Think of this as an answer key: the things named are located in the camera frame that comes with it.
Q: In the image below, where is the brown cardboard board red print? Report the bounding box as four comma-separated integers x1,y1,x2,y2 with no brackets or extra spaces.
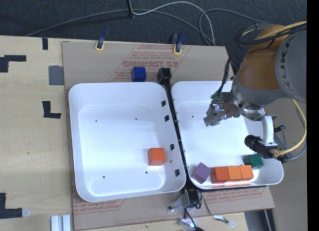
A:
61,40,276,231

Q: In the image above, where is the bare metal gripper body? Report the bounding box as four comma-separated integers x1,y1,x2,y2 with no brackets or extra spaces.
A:
211,91,266,122

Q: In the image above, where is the green cube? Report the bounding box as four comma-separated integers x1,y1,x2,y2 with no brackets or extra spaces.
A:
243,154,264,170

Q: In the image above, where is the black cylinder on white bracket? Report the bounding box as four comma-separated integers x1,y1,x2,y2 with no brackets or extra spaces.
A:
244,114,279,160

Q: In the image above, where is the blue cube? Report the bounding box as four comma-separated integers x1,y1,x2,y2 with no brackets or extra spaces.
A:
130,66,147,83

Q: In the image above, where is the black block with thin wires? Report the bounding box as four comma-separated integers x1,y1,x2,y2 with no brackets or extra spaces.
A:
186,188,201,206
157,67,173,85

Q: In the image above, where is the purple cube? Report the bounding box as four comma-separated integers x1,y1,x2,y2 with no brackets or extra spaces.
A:
191,162,212,185

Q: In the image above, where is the orange cube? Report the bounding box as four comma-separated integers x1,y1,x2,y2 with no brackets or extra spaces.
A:
239,164,255,180
210,167,230,185
147,147,166,167
227,165,243,182

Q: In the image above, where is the white plastic tray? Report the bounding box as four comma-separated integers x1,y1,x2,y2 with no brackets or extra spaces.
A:
68,81,187,203
170,80,285,191

